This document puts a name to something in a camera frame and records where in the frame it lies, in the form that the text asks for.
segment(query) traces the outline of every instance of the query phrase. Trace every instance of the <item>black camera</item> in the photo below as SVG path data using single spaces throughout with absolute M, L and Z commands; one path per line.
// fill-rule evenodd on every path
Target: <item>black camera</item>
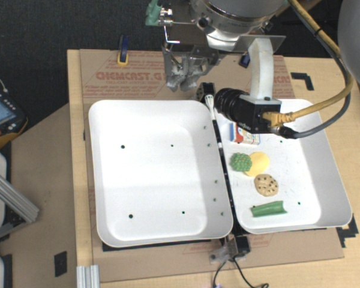
M 249 133 L 270 133 L 269 121 L 262 118 L 264 112 L 280 112 L 281 101 L 266 97 L 263 100 L 251 98 L 239 89 L 224 88 L 214 98 L 217 112 Z

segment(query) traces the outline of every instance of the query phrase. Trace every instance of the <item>empty white tray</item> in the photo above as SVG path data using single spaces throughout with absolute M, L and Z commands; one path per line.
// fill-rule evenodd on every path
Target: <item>empty white tray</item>
M 311 103 L 306 100 L 282 100 L 281 112 L 294 112 Z M 333 158 L 326 134 L 320 131 L 303 139 L 284 139 L 261 134 L 259 145 L 230 141 L 230 121 L 217 114 L 224 156 L 226 158 L 233 201 L 240 225 L 250 233 L 317 229 L 346 225 L 352 212 Z M 304 131 L 321 124 L 319 113 L 312 113 L 286 124 Z M 276 179 L 279 192 L 264 197 L 254 186 L 254 177 L 235 172 L 229 165 L 232 154 L 250 155 L 261 151 L 270 159 L 264 171 Z M 286 214 L 253 217 L 253 206 L 282 200 Z
M 232 212 L 213 125 L 193 101 L 89 110 L 97 230 L 111 247 L 222 238 Z

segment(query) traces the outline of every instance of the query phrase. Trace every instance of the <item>yellow lemon toy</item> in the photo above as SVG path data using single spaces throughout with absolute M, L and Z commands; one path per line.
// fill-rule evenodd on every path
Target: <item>yellow lemon toy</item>
M 244 172 L 248 176 L 257 176 L 266 170 L 269 166 L 269 157 L 263 152 L 257 151 L 250 154 L 252 161 L 251 169 Z

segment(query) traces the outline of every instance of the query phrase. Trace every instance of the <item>green connector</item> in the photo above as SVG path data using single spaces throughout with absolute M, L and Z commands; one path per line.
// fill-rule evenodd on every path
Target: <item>green connector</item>
M 252 215 L 254 217 L 263 217 L 265 215 L 276 215 L 276 214 L 286 214 L 283 207 L 283 201 L 278 200 L 277 202 L 272 202 L 264 205 L 253 206 L 251 208 Z
M 158 17 L 160 16 L 161 5 L 157 5 L 158 0 L 151 0 L 145 11 L 145 25 L 157 26 Z

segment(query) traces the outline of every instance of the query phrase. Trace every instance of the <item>black connector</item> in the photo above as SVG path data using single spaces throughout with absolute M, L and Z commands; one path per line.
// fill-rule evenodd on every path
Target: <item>black connector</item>
M 278 130 L 279 136 L 282 136 L 285 139 L 297 139 L 295 136 L 296 133 L 298 132 L 285 126 L 281 126 Z
M 247 236 L 236 236 L 236 245 L 238 247 L 238 254 L 237 257 L 245 256 L 251 251 L 250 242 Z
M 203 82 L 196 91 L 197 100 L 205 104 L 205 96 L 215 96 L 215 85 L 212 82 Z

